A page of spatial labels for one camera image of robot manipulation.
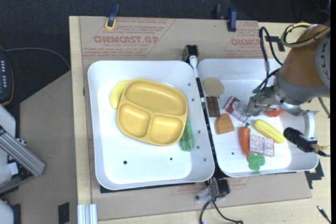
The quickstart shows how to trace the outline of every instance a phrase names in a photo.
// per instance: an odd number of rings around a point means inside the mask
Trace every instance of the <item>wooden table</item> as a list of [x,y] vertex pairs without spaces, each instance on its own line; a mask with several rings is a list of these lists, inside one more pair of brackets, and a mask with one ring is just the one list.
[[[189,23],[199,23],[199,20],[189,20]],[[281,36],[288,24],[282,23],[259,23],[260,27],[265,26],[271,36]],[[83,96],[83,66],[81,54],[80,17],[70,16],[70,46],[71,46],[71,67],[72,67],[72,91],[74,107],[74,126],[76,144],[76,169],[77,169],[77,194],[79,205],[92,203],[90,187],[90,170],[88,156],[88,141],[86,129],[86,107]],[[288,38],[289,42],[296,41],[300,33],[293,33]],[[285,54],[279,56],[284,60]],[[322,110],[318,100],[313,100],[309,105],[305,104],[304,109],[319,110],[316,114],[316,137],[320,145],[330,145],[330,119]],[[231,219],[241,219],[244,223],[327,223],[322,214],[317,210],[320,205],[327,215],[331,217],[331,164],[330,158],[321,157],[321,165],[324,172],[322,180],[313,182],[311,190],[312,198],[304,200],[292,200],[283,202],[272,202],[269,204],[237,206],[222,209],[223,214]],[[154,216],[144,216],[127,219],[113,219],[100,221],[99,223],[198,223],[199,211],[188,211]],[[203,215],[203,221],[209,223],[228,223],[216,212],[215,209],[208,209]]]

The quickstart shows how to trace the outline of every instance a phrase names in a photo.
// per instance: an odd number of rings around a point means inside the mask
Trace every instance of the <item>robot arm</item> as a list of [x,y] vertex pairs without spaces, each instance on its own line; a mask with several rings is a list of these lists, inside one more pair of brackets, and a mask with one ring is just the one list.
[[[298,41],[287,43],[287,33],[302,26],[307,29]],[[247,116],[280,109],[299,115],[301,104],[315,97],[330,97],[330,26],[291,25],[281,41],[291,51],[281,68],[274,72],[273,85],[255,90],[256,95],[249,100]]]

